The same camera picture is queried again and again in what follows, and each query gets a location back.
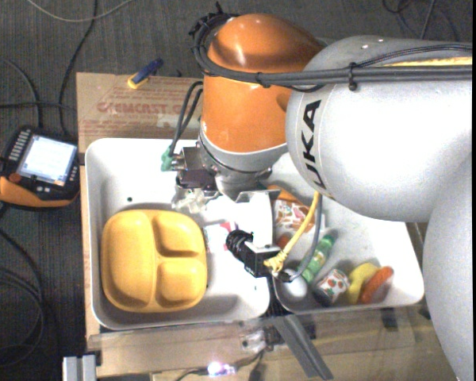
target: green bottle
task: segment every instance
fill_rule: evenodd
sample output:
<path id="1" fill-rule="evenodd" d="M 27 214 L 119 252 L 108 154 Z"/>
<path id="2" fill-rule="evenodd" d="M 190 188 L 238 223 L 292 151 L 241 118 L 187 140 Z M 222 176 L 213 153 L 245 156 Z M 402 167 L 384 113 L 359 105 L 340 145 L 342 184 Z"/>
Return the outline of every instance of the green bottle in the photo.
<path id="1" fill-rule="evenodd" d="M 319 240 L 316 251 L 313 253 L 309 265 L 301 273 L 301 276 L 305 278 L 307 283 L 311 283 L 313 281 L 319 270 L 323 267 L 324 263 L 326 263 L 334 244 L 335 238 L 329 234 L 326 234 Z"/>

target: orange toy carrot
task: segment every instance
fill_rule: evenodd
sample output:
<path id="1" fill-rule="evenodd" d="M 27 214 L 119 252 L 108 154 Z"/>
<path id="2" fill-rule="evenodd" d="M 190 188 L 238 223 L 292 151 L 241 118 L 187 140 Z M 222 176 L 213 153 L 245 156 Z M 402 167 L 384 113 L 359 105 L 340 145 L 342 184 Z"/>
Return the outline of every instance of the orange toy carrot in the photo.
<path id="1" fill-rule="evenodd" d="M 363 285 L 359 294 L 358 302 L 367 304 L 372 303 L 372 298 L 379 289 L 386 284 L 386 281 L 393 276 L 392 267 L 381 267 L 379 270 Z"/>

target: green connector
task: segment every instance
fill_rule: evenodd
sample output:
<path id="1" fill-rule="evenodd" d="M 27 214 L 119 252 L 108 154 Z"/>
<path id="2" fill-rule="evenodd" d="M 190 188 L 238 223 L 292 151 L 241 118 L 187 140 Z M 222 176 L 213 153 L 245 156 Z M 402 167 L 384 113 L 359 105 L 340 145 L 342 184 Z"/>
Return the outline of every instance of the green connector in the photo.
<path id="1" fill-rule="evenodd" d="M 173 170 L 173 166 L 172 166 L 173 157 L 169 155 L 170 150 L 171 150 L 171 146 L 167 147 L 166 151 L 164 151 L 164 154 L 162 154 L 162 156 L 160 157 L 160 159 L 162 160 L 162 165 L 160 167 L 160 170 L 162 172 Z"/>

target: metal bracket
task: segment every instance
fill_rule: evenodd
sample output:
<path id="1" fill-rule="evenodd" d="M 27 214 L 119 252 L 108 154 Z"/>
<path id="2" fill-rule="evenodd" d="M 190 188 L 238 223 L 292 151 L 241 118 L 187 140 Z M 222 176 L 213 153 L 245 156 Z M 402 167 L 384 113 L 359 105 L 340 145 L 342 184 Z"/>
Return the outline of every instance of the metal bracket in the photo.
<path id="1" fill-rule="evenodd" d="M 63 381 L 97 381 L 97 360 L 94 354 L 83 357 L 64 357 Z"/>
<path id="2" fill-rule="evenodd" d="M 333 374 L 316 350 L 309 335 L 296 315 L 271 319 L 308 378 L 333 379 Z"/>

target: black clamp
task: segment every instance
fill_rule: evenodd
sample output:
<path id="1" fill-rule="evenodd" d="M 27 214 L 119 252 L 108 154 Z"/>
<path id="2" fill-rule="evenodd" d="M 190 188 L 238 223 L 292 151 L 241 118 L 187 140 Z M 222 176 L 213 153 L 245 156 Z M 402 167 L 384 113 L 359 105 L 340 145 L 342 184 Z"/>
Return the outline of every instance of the black clamp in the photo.
<path id="1" fill-rule="evenodd" d="M 264 87 L 265 89 L 267 89 L 267 88 L 270 87 L 271 85 L 269 85 L 269 84 L 267 84 L 267 83 L 265 83 L 265 82 L 263 82 L 263 81 L 261 80 L 261 75 L 262 75 L 262 74 L 263 74 L 262 72 L 256 72 L 256 73 L 255 73 L 255 81 L 257 82 L 258 85 L 261 85 L 262 87 Z"/>
<path id="2" fill-rule="evenodd" d="M 356 89 L 358 89 L 358 84 L 355 82 L 355 79 L 354 79 L 354 75 L 352 74 L 352 71 L 355 67 L 357 67 L 357 63 L 356 62 L 351 62 L 349 63 L 349 73 L 347 74 L 347 80 L 348 80 L 348 83 L 349 83 L 349 90 L 350 91 L 355 91 Z"/>
<path id="3" fill-rule="evenodd" d="M 210 31 L 211 28 L 213 28 L 215 26 L 216 22 L 227 21 L 231 17 L 238 17 L 239 16 L 239 14 L 225 13 L 222 10 L 222 7 L 219 4 L 219 2 L 215 2 L 215 6 L 217 8 L 216 13 L 208 13 L 208 15 L 199 18 L 196 21 L 196 23 L 193 25 L 193 27 L 190 29 L 189 35 L 192 38 L 195 38 L 196 34 L 199 32 L 199 30 L 202 27 L 205 27 L 207 31 Z"/>

